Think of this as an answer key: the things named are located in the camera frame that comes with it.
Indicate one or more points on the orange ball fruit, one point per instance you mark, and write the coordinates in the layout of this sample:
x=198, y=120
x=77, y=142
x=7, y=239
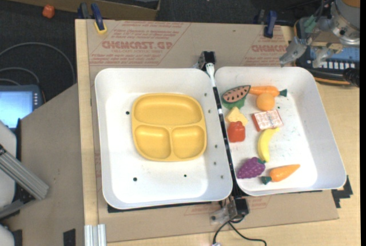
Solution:
x=266, y=102

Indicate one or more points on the red and white packet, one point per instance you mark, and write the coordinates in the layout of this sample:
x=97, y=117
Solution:
x=267, y=120

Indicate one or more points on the watermelon slice toy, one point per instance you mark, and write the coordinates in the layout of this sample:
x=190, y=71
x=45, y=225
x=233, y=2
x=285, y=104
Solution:
x=234, y=95

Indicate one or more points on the yellow banana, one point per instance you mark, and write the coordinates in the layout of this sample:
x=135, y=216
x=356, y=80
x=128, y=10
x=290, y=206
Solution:
x=264, y=144

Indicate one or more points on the yellow divided plate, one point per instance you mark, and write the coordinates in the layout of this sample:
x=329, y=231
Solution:
x=168, y=124

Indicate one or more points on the brown cardboard board red print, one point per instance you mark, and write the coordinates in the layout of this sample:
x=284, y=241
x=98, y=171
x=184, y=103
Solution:
x=160, y=41

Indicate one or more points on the thin black and white rod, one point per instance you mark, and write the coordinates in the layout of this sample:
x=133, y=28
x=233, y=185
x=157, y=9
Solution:
x=220, y=113

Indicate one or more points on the purple grapes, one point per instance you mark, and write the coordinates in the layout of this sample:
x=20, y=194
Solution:
x=250, y=169

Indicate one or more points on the white plastic tray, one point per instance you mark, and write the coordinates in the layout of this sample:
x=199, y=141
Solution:
x=160, y=182
x=308, y=124

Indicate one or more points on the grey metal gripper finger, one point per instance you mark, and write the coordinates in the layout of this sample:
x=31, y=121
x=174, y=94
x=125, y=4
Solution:
x=293, y=51
x=320, y=57

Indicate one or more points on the yellow cheese wedge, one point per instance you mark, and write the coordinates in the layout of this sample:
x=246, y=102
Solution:
x=236, y=116

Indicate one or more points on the orange bell pepper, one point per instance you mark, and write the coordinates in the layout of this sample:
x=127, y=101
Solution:
x=48, y=11

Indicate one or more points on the red bell pepper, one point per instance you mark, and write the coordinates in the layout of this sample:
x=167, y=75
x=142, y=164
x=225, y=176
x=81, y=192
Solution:
x=236, y=132

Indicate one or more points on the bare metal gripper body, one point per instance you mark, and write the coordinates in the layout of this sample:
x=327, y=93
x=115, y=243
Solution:
x=326, y=39

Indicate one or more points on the orange carrot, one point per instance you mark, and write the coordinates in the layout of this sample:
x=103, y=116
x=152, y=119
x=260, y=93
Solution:
x=281, y=172
x=264, y=90

